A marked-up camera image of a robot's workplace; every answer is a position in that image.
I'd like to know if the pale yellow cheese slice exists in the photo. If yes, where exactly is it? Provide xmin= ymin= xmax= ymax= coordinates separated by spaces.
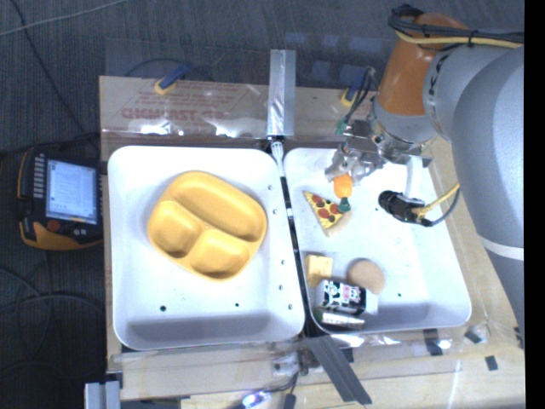
xmin=304 ymin=253 xmax=335 ymax=290

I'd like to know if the white plastic tray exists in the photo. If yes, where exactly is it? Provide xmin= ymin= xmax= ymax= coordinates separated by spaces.
xmin=106 ymin=145 xmax=307 ymax=352
xmin=282 ymin=147 xmax=473 ymax=337

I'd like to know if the orange carrot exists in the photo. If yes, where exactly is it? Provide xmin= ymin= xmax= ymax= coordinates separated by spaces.
xmin=332 ymin=172 xmax=354 ymax=213

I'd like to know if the pizza slice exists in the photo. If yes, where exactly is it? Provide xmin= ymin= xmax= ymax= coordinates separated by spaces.
xmin=302 ymin=190 xmax=353 ymax=238

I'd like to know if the yellow divided plate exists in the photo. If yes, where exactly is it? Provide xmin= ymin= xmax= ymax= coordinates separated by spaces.
xmin=146 ymin=170 xmax=268 ymax=283

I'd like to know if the brown cardboard board red print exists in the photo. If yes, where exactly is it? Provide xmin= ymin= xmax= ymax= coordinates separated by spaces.
xmin=98 ymin=74 xmax=489 ymax=374

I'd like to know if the tan round biscuit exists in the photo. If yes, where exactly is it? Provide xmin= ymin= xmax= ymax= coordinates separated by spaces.
xmin=347 ymin=258 xmax=386 ymax=296

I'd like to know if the black cylinder on white bracket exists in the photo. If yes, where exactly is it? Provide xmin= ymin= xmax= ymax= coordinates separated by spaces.
xmin=377 ymin=158 xmax=427 ymax=226

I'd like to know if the black and white carton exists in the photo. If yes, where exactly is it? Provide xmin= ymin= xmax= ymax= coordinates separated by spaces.
xmin=314 ymin=279 xmax=380 ymax=331

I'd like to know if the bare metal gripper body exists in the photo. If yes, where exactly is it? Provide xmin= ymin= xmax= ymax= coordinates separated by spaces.
xmin=341 ymin=118 xmax=433 ymax=169

